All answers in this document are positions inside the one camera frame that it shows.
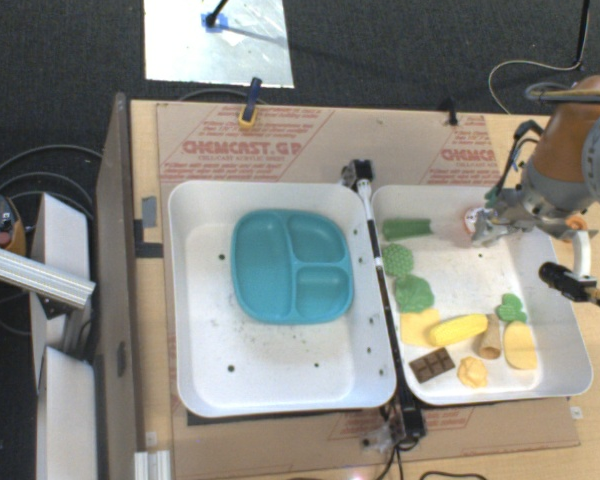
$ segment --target yellow toy potato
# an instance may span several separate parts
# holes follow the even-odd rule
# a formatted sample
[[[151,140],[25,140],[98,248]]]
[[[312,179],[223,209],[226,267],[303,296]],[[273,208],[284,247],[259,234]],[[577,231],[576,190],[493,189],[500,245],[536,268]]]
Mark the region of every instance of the yellow toy potato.
[[[487,385],[487,369],[476,357],[465,357],[458,367],[458,379],[470,388],[483,388]]]
[[[430,347],[429,331],[440,322],[437,309],[429,308],[420,313],[400,314],[400,339],[407,345]]]
[[[535,370],[538,367],[536,347],[531,329],[522,322],[511,322],[502,338],[507,362],[519,370]]]

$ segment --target teal plate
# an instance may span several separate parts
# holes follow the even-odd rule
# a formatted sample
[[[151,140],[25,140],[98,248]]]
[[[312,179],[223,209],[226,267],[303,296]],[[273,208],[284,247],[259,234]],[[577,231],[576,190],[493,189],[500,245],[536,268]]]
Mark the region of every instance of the teal plate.
[[[242,217],[233,231],[231,275],[242,309],[267,323],[328,322],[353,300],[342,231],[315,213],[258,210]]]

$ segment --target cardboard sheet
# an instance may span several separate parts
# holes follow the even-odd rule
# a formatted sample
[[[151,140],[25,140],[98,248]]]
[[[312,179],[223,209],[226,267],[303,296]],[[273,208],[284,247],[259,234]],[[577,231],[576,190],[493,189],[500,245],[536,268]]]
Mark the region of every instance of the cardboard sheet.
[[[387,184],[488,187],[500,172],[485,118],[456,127],[433,112],[265,107],[240,130],[240,105],[158,103],[159,197],[189,179],[335,183],[352,159],[371,159],[374,188]],[[157,194],[141,194],[141,197]],[[167,222],[166,213],[162,222]],[[168,226],[163,226],[169,249]],[[177,396],[171,276],[166,269],[172,429],[179,480],[229,478],[383,464],[362,440],[378,431],[378,410],[189,424]],[[508,402],[425,412],[429,433],[404,460],[575,446],[565,399]]]

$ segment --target dark carpet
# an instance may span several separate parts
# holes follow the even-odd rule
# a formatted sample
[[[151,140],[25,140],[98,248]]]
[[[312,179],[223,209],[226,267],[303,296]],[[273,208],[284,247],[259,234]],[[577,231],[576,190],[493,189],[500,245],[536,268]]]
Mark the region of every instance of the dark carpet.
[[[270,103],[501,112],[487,89],[498,63],[572,64],[582,0],[283,0],[296,88],[264,89]],[[201,87],[144,79],[143,0],[0,0],[0,163],[47,144],[102,147],[113,96],[177,99]],[[600,73],[600,0],[591,1],[584,72],[530,66],[498,72],[494,86],[514,113],[548,114],[524,88]],[[97,163],[44,153],[0,173],[70,175],[92,192]],[[41,179],[5,192],[64,190]],[[22,198],[27,224],[36,199]],[[0,297],[9,290],[0,287]],[[24,301],[0,306],[26,327]],[[27,339],[0,328],[0,479],[35,474],[35,394]]]

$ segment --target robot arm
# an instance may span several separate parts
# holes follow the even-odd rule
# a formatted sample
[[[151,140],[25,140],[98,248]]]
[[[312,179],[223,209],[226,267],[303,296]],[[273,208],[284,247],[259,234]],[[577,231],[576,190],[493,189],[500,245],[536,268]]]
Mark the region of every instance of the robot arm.
[[[524,166],[520,183],[515,188],[503,188],[524,133],[514,137],[505,174],[487,194],[485,208],[477,212],[474,245],[489,245],[501,236],[535,227],[555,238],[573,240],[574,249],[585,242],[583,231],[574,229],[570,219],[594,202],[600,203],[600,103],[591,96],[600,94],[600,76],[586,78],[566,93],[586,97],[583,102],[557,106]],[[589,290],[595,288],[595,280],[559,265],[543,265],[540,276],[573,300],[588,300]],[[566,283],[564,289],[558,286],[562,282]]]

